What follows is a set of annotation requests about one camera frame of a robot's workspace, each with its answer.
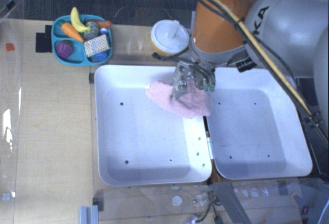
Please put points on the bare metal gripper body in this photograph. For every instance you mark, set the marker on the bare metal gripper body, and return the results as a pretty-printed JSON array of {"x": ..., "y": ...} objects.
[{"x": 185, "y": 74}]

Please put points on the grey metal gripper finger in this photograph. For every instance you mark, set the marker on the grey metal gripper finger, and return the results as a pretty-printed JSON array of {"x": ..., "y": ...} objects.
[{"x": 177, "y": 93}]

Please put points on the pink cloth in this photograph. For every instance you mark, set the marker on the pink cloth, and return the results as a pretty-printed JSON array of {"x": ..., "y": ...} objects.
[{"x": 192, "y": 104}]

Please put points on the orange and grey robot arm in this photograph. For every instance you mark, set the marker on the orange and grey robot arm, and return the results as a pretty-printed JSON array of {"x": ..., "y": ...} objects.
[{"x": 218, "y": 27}]

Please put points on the yellow cup with white lid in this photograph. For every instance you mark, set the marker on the yellow cup with white lid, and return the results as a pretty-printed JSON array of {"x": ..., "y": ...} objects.
[{"x": 168, "y": 36}]

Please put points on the white plastic tray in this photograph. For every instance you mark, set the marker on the white plastic tray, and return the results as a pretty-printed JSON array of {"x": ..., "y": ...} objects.
[
  {"x": 252, "y": 130},
  {"x": 144, "y": 135}
]

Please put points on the thin black and white rod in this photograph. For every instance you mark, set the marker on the thin black and white rod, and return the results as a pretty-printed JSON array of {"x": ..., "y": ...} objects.
[{"x": 208, "y": 140}]

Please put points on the small white and blue bottle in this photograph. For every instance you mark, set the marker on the small white and blue bottle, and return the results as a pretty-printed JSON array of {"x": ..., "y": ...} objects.
[{"x": 103, "y": 31}]

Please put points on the white and yellow patterned carton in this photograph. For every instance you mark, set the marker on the white and yellow patterned carton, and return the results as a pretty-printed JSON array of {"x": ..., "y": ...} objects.
[{"x": 97, "y": 45}]

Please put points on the brown sausage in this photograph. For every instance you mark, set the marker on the brown sausage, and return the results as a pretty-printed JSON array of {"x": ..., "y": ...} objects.
[{"x": 104, "y": 23}]

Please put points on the small grey can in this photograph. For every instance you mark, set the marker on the small grey can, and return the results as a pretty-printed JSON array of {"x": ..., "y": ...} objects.
[{"x": 91, "y": 33}]

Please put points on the blue divided plate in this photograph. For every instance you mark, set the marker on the blue divided plate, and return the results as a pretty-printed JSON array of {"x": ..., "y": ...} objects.
[{"x": 77, "y": 54}]

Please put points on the clear plastic bottle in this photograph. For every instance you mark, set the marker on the clear plastic bottle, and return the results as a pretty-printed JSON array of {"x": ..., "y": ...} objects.
[{"x": 201, "y": 198}]

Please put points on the yellow banana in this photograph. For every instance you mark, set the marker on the yellow banana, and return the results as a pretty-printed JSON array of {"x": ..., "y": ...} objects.
[{"x": 76, "y": 22}]

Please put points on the orange carrot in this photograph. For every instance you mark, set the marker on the orange carrot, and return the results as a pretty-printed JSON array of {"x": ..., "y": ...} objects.
[{"x": 72, "y": 31}]

